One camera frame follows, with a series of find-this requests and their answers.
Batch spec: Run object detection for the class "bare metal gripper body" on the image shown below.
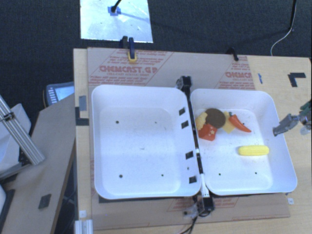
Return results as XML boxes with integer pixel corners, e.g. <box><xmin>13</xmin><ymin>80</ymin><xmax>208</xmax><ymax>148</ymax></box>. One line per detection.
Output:
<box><xmin>297</xmin><ymin>111</ymin><xmax>312</xmax><ymax>129</ymax></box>

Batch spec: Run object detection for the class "yellow corn cob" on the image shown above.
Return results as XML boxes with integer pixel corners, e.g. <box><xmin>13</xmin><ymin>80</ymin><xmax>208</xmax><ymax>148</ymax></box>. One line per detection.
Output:
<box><xmin>237</xmin><ymin>144</ymin><xmax>270</xmax><ymax>156</ymax></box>

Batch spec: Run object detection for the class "orange-red chili pepper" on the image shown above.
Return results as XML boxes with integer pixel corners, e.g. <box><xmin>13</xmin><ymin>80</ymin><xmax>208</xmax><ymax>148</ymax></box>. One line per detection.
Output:
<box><xmin>228</xmin><ymin>112</ymin><xmax>252</xmax><ymax>134</ymax></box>

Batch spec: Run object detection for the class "yellow cheese slice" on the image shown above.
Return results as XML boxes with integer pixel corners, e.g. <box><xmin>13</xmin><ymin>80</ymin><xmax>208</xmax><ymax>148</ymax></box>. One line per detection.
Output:
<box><xmin>222</xmin><ymin>111</ymin><xmax>236</xmax><ymax>135</ymax></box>

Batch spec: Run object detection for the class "white plastic tray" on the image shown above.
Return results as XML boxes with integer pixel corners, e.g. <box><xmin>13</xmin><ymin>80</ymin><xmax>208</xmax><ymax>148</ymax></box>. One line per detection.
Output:
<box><xmin>190</xmin><ymin>88</ymin><xmax>298</xmax><ymax>196</ymax></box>
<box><xmin>91</xmin><ymin>84</ymin><xmax>202</xmax><ymax>200</ymax></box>

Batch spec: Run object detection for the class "brown round biscuit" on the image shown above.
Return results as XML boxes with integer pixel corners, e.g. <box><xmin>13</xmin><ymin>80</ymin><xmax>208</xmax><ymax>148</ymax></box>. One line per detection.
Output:
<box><xmin>205</xmin><ymin>108</ymin><xmax>227</xmax><ymax>129</ymax></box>

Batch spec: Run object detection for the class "yellow lumpy toy food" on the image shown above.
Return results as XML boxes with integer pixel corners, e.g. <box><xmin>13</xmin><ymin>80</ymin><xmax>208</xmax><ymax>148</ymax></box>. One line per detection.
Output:
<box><xmin>195</xmin><ymin>112</ymin><xmax>209</xmax><ymax>132</ymax></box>

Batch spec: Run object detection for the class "thin black and white rod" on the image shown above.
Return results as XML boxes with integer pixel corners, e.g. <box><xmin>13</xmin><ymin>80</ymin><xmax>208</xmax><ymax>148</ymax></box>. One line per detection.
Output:
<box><xmin>184</xmin><ymin>86</ymin><xmax>211</xmax><ymax>199</ymax></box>

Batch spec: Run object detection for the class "brown cardboard board red print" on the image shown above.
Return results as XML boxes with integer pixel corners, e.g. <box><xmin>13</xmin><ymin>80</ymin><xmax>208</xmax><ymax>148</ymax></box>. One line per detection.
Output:
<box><xmin>87</xmin><ymin>47</ymin><xmax>291</xmax><ymax>231</ymax></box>

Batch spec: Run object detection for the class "black block with wires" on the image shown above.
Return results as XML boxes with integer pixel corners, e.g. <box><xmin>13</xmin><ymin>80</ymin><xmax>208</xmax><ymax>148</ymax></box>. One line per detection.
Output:
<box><xmin>194</xmin><ymin>195</ymin><xmax>215</xmax><ymax>217</ymax></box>
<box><xmin>175</xmin><ymin>76</ymin><xmax>193</xmax><ymax>91</ymax></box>

